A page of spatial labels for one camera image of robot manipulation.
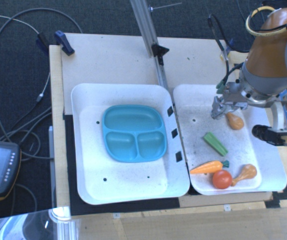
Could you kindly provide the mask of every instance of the gray carpet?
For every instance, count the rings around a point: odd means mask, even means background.
[[[262,3],[275,8],[287,7],[287,0],[147,0],[159,37],[213,39],[207,18],[214,14],[220,21],[228,40],[240,50],[251,47],[253,37],[244,28],[244,18]],[[129,0],[0,0],[0,15],[11,17],[31,8],[50,8],[72,17],[84,33],[140,36],[140,31]],[[78,28],[66,17],[53,11],[27,12],[18,19],[43,32],[50,44],[55,44],[54,32],[78,33]],[[0,18],[0,28],[7,19]],[[260,27],[259,15],[254,24]],[[36,33],[20,22],[11,22],[0,35],[0,121],[8,132],[16,121],[28,112],[42,92],[49,73],[48,57],[36,46]],[[51,106],[50,86],[34,110],[16,127],[33,119]],[[38,156],[49,156],[48,128],[51,116],[41,121],[33,130],[40,138]],[[19,142],[24,133],[12,137]],[[22,149],[33,153],[37,139],[30,135]],[[29,188],[37,200],[37,209],[52,207],[50,162],[42,159],[23,161],[17,183]],[[27,190],[15,187],[15,193],[0,201],[0,218],[34,210],[34,200]]]

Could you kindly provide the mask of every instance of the orange carrot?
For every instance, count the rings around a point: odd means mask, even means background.
[[[220,162],[218,160],[206,162],[190,170],[191,174],[210,174],[222,170],[223,167],[229,167],[229,161]]]

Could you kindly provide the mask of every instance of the red tomato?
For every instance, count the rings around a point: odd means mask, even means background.
[[[212,177],[212,184],[217,189],[226,189],[228,188],[233,182],[233,177],[229,171],[226,170],[218,170],[213,174]]]

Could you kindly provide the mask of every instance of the metal pole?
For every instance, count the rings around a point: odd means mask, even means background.
[[[163,63],[160,62],[160,58],[157,58],[157,54],[154,54],[152,46],[159,45],[158,39],[151,18],[151,11],[146,0],[130,0],[131,6],[137,20],[145,47],[147,49],[149,57],[155,57],[155,64],[157,69],[157,77],[159,85],[168,90],[168,84],[165,74]]]

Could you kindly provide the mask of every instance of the plastic food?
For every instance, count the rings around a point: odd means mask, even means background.
[[[200,166],[197,166],[194,169],[190,170],[191,174],[209,174],[209,173],[215,173],[219,170],[221,170],[223,167],[229,167],[229,161],[223,161],[220,162],[218,160],[206,162]]]
[[[216,136],[212,132],[207,132],[203,139],[216,150],[221,156],[225,156],[228,153],[228,150],[224,147],[224,145],[216,138]]]
[[[240,175],[237,178],[232,180],[231,186],[235,186],[239,181],[246,180],[246,179],[253,179],[257,175],[257,169],[252,164],[246,164],[242,170]]]
[[[223,190],[228,188],[233,182],[233,177],[227,170],[218,170],[213,174],[212,184],[215,188]]]
[[[229,125],[232,129],[234,130],[240,130],[244,127],[244,120],[242,118],[240,118],[239,116],[228,112],[227,114],[225,114],[228,118],[229,121]]]

